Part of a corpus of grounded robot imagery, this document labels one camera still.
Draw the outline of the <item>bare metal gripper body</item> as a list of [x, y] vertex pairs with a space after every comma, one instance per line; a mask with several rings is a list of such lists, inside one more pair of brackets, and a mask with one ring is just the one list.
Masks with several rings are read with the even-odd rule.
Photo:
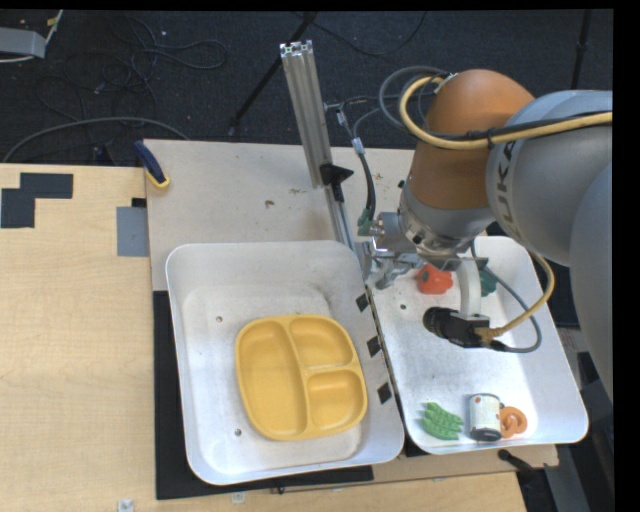
[[393, 258], [399, 253], [420, 256], [420, 266], [429, 263], [444, 269], [450, 260], [469, 249], [469, 238], [443, 235], [419, 224], [411, 214], [382, 212], [371, 226], [371, 258]]

